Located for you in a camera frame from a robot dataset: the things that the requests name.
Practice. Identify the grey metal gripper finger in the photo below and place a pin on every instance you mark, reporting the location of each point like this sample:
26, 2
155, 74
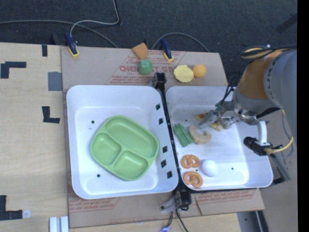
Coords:
207, 118
227, 124

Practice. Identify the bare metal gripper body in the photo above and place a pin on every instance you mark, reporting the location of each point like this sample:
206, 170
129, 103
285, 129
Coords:
242, 113

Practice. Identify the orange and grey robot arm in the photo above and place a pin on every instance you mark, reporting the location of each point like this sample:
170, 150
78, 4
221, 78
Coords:
277, 81

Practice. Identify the yellow and red pizza slice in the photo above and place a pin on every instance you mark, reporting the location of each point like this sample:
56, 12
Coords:
199, 116

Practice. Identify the yellow tan toy food piece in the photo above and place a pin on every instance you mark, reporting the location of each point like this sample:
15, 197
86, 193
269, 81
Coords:
217, 126

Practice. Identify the beige croissant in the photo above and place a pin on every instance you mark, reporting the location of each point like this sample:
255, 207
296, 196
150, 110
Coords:
198, 136

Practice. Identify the white plastic tray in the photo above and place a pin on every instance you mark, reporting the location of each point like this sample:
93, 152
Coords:
84, 100
229, 153

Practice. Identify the green asparagus bundle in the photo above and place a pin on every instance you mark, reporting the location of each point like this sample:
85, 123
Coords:
182, 135

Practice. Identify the orange pretzel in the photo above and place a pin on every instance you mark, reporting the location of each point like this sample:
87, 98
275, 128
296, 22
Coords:
189, 161
193, 179

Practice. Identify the white egg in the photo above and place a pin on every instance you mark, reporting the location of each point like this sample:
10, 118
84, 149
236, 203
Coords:
209, 168

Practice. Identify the orange ball fruit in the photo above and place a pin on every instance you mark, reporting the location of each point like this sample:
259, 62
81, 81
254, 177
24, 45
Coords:
199, 70

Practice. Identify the yellow round biscuit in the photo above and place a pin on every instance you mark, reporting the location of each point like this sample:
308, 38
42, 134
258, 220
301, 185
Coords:
183, 74

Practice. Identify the green rounded cup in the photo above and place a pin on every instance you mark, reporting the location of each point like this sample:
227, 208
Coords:
145, 67

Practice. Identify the green divided plate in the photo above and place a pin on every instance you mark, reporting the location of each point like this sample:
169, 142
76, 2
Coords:
125, 146

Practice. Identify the orange cheese wedge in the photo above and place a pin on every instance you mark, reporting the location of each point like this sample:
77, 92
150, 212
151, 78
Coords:
140, 50

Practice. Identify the brown cardboard board red print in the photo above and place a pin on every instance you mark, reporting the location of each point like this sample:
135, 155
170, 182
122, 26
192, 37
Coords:
96, 66

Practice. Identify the black cylinder on white bracket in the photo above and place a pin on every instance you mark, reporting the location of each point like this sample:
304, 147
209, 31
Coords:
262, 135

